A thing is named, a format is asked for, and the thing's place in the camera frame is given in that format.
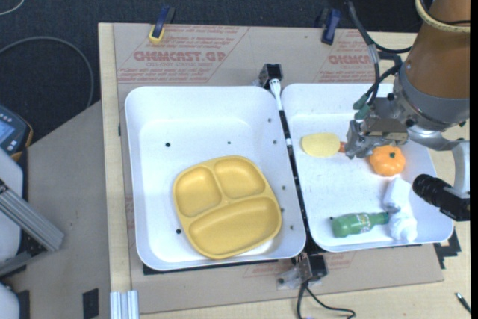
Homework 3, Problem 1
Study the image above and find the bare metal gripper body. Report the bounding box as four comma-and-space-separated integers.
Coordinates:
357, 96, 411, 146

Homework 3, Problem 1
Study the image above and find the orange pumpkin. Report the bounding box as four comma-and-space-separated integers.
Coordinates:
368, 144, 406, 176

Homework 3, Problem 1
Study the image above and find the pale yellow round chip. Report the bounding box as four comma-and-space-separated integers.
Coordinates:
301, 132, 341, 158

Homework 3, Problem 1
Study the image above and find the white plastic tray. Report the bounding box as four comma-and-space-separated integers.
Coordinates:
279, 82, 455, 253
124, 85, 308, 272

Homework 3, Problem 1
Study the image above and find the thin black and white rod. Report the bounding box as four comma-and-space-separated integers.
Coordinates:
269, 78, 311, 255

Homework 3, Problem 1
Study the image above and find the white crumpled cloth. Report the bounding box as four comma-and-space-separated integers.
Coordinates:
381, 177, 419, 242

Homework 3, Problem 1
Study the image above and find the green bottle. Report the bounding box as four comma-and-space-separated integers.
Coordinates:
330, 211, 391, 238

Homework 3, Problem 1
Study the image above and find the yellow divided plate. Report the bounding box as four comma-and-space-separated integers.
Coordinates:
172, 155, 283, 260

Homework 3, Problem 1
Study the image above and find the black pen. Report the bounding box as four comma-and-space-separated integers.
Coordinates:
454, 292, 471, 313

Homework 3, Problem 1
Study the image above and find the brown cardboard board, red print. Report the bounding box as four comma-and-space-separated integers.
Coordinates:
111, 22, 446, 315

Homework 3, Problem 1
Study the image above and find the black cylinder on white bracket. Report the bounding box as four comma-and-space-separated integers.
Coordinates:
407, 124, 471, 222

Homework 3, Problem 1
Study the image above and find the black block with thin wires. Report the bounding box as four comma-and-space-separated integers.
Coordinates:
258, 63, 284, 87
276, 253, 330, 291

